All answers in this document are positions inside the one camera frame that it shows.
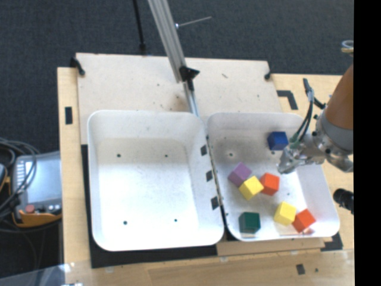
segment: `yellow cube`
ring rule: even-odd
[[[254,195],[262,191],[264,186],[257,177],[253,176],[244,181],[238,189],[246,200],[250,200]]]
[[[282,225],[288,226],[295,220],[296,207],[282,201],[276,209],[274,220]]]

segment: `red cube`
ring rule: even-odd
[[[303,210],[295,215],[295,220],[292,223],[293,227],[300,233],[306,230],[310,225],[312,225],[316,219],[311,214],[308,209]]]
[[[279,190],[279,177],[270,173],[265,173],[260,182],[264,186],[264,189],[261,193],[266,195],[274,195]]]

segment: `tray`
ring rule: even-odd
[[[223,236],[203,122],[114,111],[88,121],[92,233],[108,251],[213,245]]]
[[[291,113],[217,113],[207,121],[209,146],[216,170],[217,184],[227,228],[241,241],[276,240],[281,238],[331,237],[339,230],[339,217],[320,165],[301,166],[281,175],[277,171],[282,151],[271,151],[267,137],[273,131],[284,131],[291,137],[303,119]],[[249,201],[228,180],[229,173],[242,162],[258,179],[269,172],[280,177],[274,196],[258,193]],[[280,202],[286,201],[297,211],[308,208],[316,219],[307,232],[297,233],[292,225],[273,220]],[[242,212],[260,214],[261,228],[255,234],[240,233]]]

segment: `robotic arm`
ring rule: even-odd
[[[342,76],[328,105],[318,116],[312,134],[307,133],[307,128],[311,119],[314,93],[307,80],[304,80],[304,85],[310,100],[310,109],[301,128],[283,150],[278,171],[291,173],[298,166],[322,164],[327,160],[345,173],[353,172],[353,162],[348,158],[353,154],[353,64]]]

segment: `wooden table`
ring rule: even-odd
[[[215,63],[194,58],[190,63],[201,66],[205,64],[206,69],[220,67],[218,61],[213,61]],[[228,65],[236,64],[238,61],[224,62]],[[258,66],[261,75],[266,73],[266,62],[265,65],[262,61],[245,61],[245,63],[253,67],[254,71]],[[272,84],[277,91],[290,91],[299,108],[298,110],[291,109],[286,97],[278,97],[279,102],[273,104],[273,109],[277,109],[279,105],[284,112],[305,116],[308,102],[302,84],[303,77],[308,79],[315,90],[316,97],[322,102],[329,99],[329,95],[332,94],[341,78],[340,76],[272,74],[267,83]],[[226,92],[229,90],[221,87],[221,94]],[[66,274],[67,283],[79,281],[85,285],[154,286],[251,285],[254,281],[266,285],[280,283],[316,285],[320,282],[329,285],[354,284],[354,220],[349,211],[339,207],[338,213],[341,220],[339,234],[343,244],[342,250],[325,252],[320,250],[330,242],[336,241],[337,238],[265,241],[255,244],[228,242],[222,239],[217,244],[218,256],[216,257],[92,269],[80,152],[77,69],[58,68],[58,104],[63,173],[64,261],[69,268]],[[67,107],[71,107],[73,115],[70,124],[67,124],[65,119]],[[323,165],[323,170],[332,194],[337,188],[353,191],[353,174],[344,174],[329,163]]]

